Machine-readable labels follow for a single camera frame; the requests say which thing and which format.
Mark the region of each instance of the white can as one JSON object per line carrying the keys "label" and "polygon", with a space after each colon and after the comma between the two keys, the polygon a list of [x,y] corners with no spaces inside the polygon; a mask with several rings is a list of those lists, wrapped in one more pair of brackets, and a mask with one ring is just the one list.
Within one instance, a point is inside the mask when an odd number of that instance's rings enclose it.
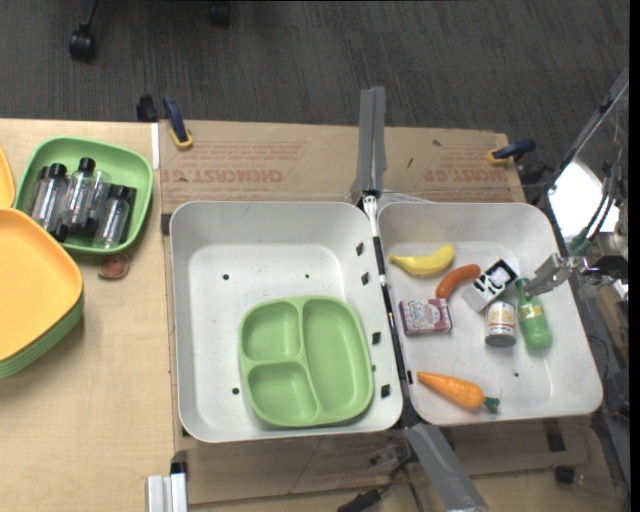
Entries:
{"label": "white can", "polygon": [[495,301],[487,307],[484,341],[492,347],[510,347],[516,342],[516,308],[510,302]]}

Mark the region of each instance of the green bottle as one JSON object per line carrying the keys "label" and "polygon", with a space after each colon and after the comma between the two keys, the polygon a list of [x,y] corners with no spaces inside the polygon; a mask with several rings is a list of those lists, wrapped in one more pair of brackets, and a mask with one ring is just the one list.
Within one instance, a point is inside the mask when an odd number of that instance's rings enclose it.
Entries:
{"label": "green bottle", "polygon": [[528,282],[529,279],[526,278],[516,281],[518,322],[527,347],[538,350],[551,346],[551,333],[540,301],[536,297],[527,299],[524,295],[524,286]]}

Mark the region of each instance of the dark gray carpet floor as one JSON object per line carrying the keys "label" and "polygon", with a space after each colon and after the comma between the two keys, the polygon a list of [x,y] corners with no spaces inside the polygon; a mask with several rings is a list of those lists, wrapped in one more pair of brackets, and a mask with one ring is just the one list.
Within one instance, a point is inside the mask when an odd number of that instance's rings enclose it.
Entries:
{"label": "dark gray carpet floor", "polygon": [[387,89],[387,126],[533,138],[558,163],[629,65],[629,0],[102,0],[91,63],[68,53],[83,0],[4,0],[0,117],[135,121],[150,93],[186,119],[357,125]]}

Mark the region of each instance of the banana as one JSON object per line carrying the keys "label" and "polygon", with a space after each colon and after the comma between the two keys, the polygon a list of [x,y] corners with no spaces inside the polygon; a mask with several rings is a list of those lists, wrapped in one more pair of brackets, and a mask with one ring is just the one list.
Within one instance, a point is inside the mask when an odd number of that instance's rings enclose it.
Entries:
{"label": "banana", "polygon": [[412,276],[430,276],[451,265],[454,255],[453,244],[445,244],[428,256],[396,256],[391,254],[389,261]]}

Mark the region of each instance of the carrot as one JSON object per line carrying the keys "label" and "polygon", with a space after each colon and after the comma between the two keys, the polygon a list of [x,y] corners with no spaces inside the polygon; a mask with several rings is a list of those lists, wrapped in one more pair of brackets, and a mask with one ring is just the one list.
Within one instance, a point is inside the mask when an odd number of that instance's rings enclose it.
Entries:
{"label": "carrot", "polygon": [[473,408],[484,404],[493,414],[498,413],[500,400],[484,396],[482,388],[473,382],[426,372],[418,372],[418,380],[460,405]]}
{"label": "carrot", "polygon": [[436,288],[436,297],[448,299],[456,286],[468,279],[475,279],[480,275],[480,267],[475,264],[464,265],[447,273]]}

